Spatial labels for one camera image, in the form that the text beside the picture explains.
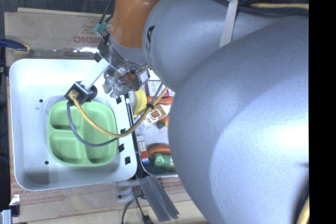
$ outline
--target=metal bracket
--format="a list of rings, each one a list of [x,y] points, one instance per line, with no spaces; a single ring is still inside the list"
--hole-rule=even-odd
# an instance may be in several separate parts
[[[156,177],[148,176],[141,178],[139,179],[139,184],[159,221],[178,218],[178,210]]]
[[[13,196],[9,203],[9,209],[12,212],[13,217],[18,217],[20,215],[20,195],[16,194]]]

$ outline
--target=green plate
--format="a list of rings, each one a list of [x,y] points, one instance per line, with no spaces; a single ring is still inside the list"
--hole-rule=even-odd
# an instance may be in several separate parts
[[[117,141],[101,147],[82,144],[70,128],[67,102],[57,102],[49,111],[48,147],[53,158],[59,163],[73,166],[99,166],[112,161],[117,153]],[[108,106],[91,101],[84,103],[82,107],[97,125],[109,132],[117,132],[116,118]],[[70,108],[70,112],[78,134],[85,141],[100,144],[113,139],[87,123],[75,106]]]

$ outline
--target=orange item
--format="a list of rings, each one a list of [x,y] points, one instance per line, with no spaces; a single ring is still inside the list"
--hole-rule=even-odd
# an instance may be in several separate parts
[[[148,154],[154,155],[155,153],[170,154],[170,148],[168,145],[153,146],[147,150]]]
[[[111,34],[127,48],[142,48],[148,14],[159,0],[115,0]]]
[[[147,96],[147,104],[151,103],[152,100],[153,100],[152,96]],[[173,100],[174,100],[173,96],[163,97],[163,98],[160,99],[158,104],[169,105],[169,104],[172,104]]]
[[[167,117],[165,117],[164,119],[159,120],[159,122],[163,122],[163,123],[166,125],[166,127],[168,127],[169,117],[167,116]]]
[[[164,104],[157,104],[153,110],[145,117],[143,123],[146,126],[152,126],[153,123],[164,119],[169,113],[170,106]]]

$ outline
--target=green object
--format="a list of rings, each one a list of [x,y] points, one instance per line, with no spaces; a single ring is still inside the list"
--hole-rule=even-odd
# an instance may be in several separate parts
[[[171,155],[163,155],[161,153],[155,153],[153,156],[153,166],[161,167],[165,169],[174,169],[174,163]]]
[[[92,32],[94,32],[95,34],[98,33],[99,31],[103,32],[106,28],[107,22],[103,22],[103,23],[97,23],[96,26],[92,29]]]
[[[103,129],[116,133],[117,125],[113,111],[106,105],[91,101],[83,104],[86,114]],[[78,134],[92,144],[113,139],[93,128],[75,106],[70,108],[72,121]],[[67,117],[67,100],[54,104],[48,118],[48,147],[59,163],[73,166],[99,166],[109,163],[117,153],[117,141],[101,147],[82,144],[71,130]]]
[[[162,129],[162,128],[164,128],[166,126],[166,124],[164,122],[158,122],[156,124],[156,126],[157,126],[158,129]]]

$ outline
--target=white sink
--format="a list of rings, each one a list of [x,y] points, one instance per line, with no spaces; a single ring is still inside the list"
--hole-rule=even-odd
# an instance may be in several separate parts
[[[9,71],[10,107],[13,131],[14,172],[17,182],[28,190],[46,190],[127,180],[137,170],[131,135],[118,140],[124,150],[117,151],[108,164],[74,167],[53,159],[48,149],[48,113],[75,81],[81,81],[96,64],[93,60],[23,59]],[[115,114],[117,129],[128,129],[129,118],[124,98],[117,104],[105,94],[100,78],[96,101]]]

